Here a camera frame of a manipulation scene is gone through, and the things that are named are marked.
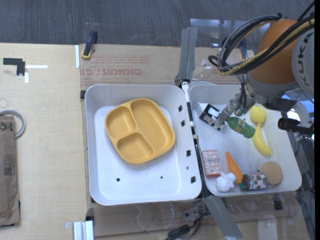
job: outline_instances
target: wooden table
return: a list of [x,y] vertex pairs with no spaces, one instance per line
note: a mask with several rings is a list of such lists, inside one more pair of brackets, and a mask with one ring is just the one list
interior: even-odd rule
[[[15,66],[0,64],[0,98],[8,101],[6,109],[19,111],[26,121],[24,134],[16,140],[20,223],[0,228],[0,240],[71,240],[73,230],[69,225],[84,221],[88,211],[81,79],[75,45],[1,43],[0,54],[1,59],[23,59],[26,65],[47,65],[28,69],[29,83],[25,83],[24,78],[18,79]],[[290,209],[291,216],[242,219],[237,224],[247,240],[266,239],[261,238],[263,235],[308,239],[299,204],[293,202]],[[166,233],[98,239],[161,240]],[[225,239],[216,225],[201,227],[197,234],[194,239]]]

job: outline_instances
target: yellow banana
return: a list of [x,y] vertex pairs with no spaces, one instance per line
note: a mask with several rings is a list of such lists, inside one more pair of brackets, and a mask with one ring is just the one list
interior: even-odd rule
[[267,146],[264,141],[264,138],[261,133],[261,123],[258,123],[258,126],[255,128],[255,133],[252,137],[253,143],[255,147],[259,150],[259,152],[265,156],[271,155],[271,149]]

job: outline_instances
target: carrot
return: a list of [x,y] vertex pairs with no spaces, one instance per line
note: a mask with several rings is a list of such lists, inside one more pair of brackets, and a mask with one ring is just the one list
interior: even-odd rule
[[239,166],[237,165],[236,161],[233,159],[233,157],[230,155],[228,151],[225,153],[225,156],[229,172],[233,173],[236,177],[235,183],[241,183],[244,180],[244,175],[242,174]]

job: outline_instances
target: dark fabric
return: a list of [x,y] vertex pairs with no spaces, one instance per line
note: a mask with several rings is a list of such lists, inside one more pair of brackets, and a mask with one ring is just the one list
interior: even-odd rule
[[[298,19],[313,0],[0,0],[0,42],[175,46],[191,19],[247,21],[281,12]],[[201,29],[196,46],[212,38]]]

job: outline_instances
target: yellow plate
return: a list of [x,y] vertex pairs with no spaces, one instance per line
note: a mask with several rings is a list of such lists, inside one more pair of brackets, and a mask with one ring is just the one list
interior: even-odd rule
[[110,110],[104,126],[119,155],[131,164],[155,159],[175,143],[168,119],[148,98],[136,98]]

